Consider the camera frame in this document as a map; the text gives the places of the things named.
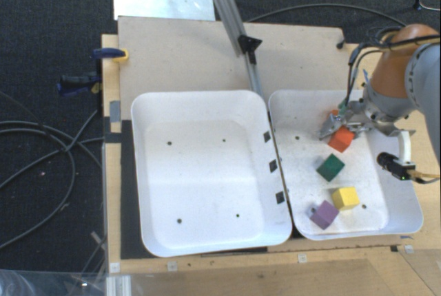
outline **red block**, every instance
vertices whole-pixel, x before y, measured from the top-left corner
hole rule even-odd
[[[355,134],[349,131],[345,126],[338,129],[329,139],[328,145],[340,153],[344,152],[353,140]]]

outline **black bracket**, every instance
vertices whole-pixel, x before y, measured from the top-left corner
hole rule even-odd
[[[247,35],[241,35],[238,38],[238,42],[240,48],[242,49],[242,52],[244,54],[248,53],[249,62],[253,65],[257,64],[256,55],[254,54],[254,52],[256,51],[257,47],[262,43],[262,41],[260,39],[251,38]]]

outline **dark carpet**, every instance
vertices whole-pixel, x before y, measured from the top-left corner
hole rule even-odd
[[[440,0],[423,0],[439,7]],[[426,23],[440,29],[440,13],[413,9],[414,0],[236,0],[243,20],[306,3],[345,3],[379,10],[405,23]],[[95,70],[90,52],[102,33],[115,33],[112,0],[0,0],[0,90],[31,110],[45,125],[75,136],[98,98],[90,93],[60,98],[56,83],[62,74]],[[263,19],[267,23],[326,25],[342,28],[349,42],[360,42],[374,26],[395,25],[385,18],[344,8],[294,10]],[[33,120],[0,98],[0,121]],[[0,130],[13,126],[3,126]],[[97,116],[81,139],[102,136]],[[88,145],[101,159],[101,145]],[[54,144],[32,134],[0,136],[0,184],[22,167],[53,151]],[[0,189],[0,268],[29,271],[81,271],[103,236],[101,170],[74,149],[76,182],[68,205],[29,236],[1,248],[48,215],[70,185],[71,164],[60,154]],[[88,270],[99,262],[97,255]]]

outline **white tray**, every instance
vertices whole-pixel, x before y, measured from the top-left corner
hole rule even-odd
[[[422,212],[412,182],[397,180],[376,163],[382,151],[398,156],[396,138],[378,131],[363,133],[344,153],[328,146],[327,140],[318,140],[321,125],[345,93],[281,90],[269,100],[296,228],[311,240],[416,232],[422,226]],[[353,92],[355,99],[361,96],[361,91]],[[329,154],[345,163],[331,182],[316,172]],[[340,212],[326,230],[309,219],[311,208],[323,200],[332,203],[335,189],[350,186],[356,188],[360,205]]]
[[[145,247],[159,257],[281,244],[292,222],[267,109],[253,92],[147,93],[132,104]]]

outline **cube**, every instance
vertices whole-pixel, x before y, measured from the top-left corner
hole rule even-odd
[[[343,169],[344,162],[338,159],[335,155],[331,154],[328,158],[318,167],[317,172],[327,181],[331,182],[338,173]]]
[[[349,131],[345,126],[342,126],[338,131],[332,134],[328,145],[342,153],[351,145],[354,136],[355,134],[353,132]]]
[[[311,216],[311,220],[315,222],[322,230],[325,230],[329,225],[332,224],[337,215],[338,209],[327,200],[324,200]]]
[[[332,200],[339,211],[353,209],[360,204],[355,187],[342,187],[332,193]]]

